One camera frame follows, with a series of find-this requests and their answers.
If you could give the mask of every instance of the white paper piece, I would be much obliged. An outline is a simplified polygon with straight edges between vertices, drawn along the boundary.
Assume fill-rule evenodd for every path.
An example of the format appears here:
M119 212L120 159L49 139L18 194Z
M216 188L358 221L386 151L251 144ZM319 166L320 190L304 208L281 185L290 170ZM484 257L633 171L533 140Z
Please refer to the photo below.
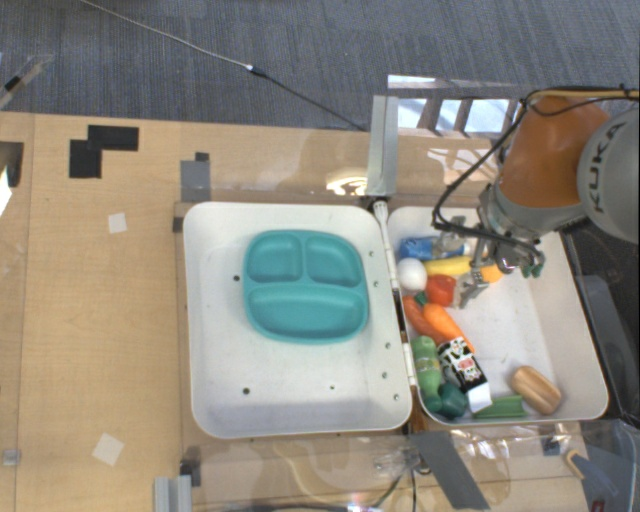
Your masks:
M92 455L105 464L109 464L109 466L115 466L123 448L124 443L122 441L118 441L115 437L104 433L100 437L100 441L98 441Z
M124 213L109 215L109 233L123 233L127 230L127 219Z

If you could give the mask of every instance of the teal plate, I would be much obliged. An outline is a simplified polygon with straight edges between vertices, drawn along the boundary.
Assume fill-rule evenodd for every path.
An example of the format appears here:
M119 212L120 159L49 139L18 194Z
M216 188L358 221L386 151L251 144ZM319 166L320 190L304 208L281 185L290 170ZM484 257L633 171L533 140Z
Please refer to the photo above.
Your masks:
M247 318L264 336L334 343L358 334L369 301L362 261L343 238L318 231L267 231L245 254Z

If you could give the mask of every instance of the white ball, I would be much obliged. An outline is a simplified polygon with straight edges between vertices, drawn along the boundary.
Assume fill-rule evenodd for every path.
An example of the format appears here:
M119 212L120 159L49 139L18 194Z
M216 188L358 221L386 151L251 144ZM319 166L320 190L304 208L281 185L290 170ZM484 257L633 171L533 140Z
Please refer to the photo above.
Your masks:
M427 286L427 270L416 258L404 258L398 262L398 281L409 292L421 292Z

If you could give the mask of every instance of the carrot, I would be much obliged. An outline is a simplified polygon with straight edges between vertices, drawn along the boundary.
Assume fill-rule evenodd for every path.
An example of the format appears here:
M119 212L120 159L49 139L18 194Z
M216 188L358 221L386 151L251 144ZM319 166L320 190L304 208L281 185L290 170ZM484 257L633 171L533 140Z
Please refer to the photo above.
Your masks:
M427 322L423 316L422 307L416 302L411 295L405 295L402 297L402 307L404 314L407 316L407 320L411 326L423 336L429 336L436 342L437 345L450 341L438 332L433 326Z
M454 319L449 316L449 313L447 313L440 304L433 302L426 303L422 308L422 317L430 325L431 330L439 334L438 339L431 336L433 341L436 342L436 345L462 337L467 343L469 350L475 353L476 349L464 335L462 329L458 327L458 324L456 324Z

